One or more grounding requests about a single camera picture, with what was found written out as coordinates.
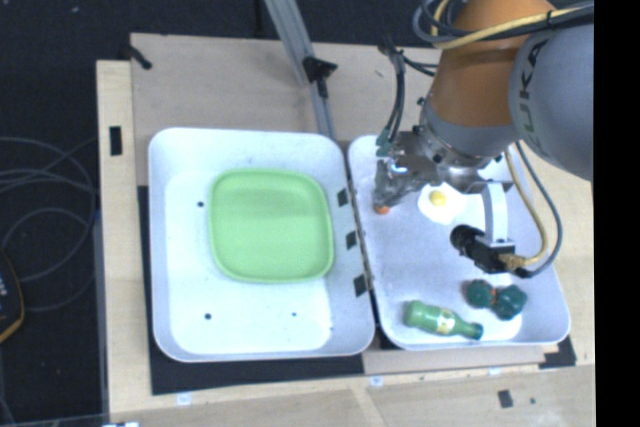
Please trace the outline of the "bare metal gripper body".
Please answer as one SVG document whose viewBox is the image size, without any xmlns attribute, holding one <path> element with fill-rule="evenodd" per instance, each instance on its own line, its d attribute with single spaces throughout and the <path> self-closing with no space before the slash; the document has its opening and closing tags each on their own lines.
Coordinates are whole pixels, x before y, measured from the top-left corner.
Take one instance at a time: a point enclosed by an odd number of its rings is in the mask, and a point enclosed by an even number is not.
<svg viewBox="0 0 640 427">
<path fill-rule="evenodd" d="M 504 152 L 499 148 L 487 155 L 468 154 L 428 130 L 393 134 L 385 129 L 375 146 L 377 196 L 405 196 L 426 185 L 441 184 L 463 194 L 479 193 L 487 181 L 480 171 Z"/>
</svg>

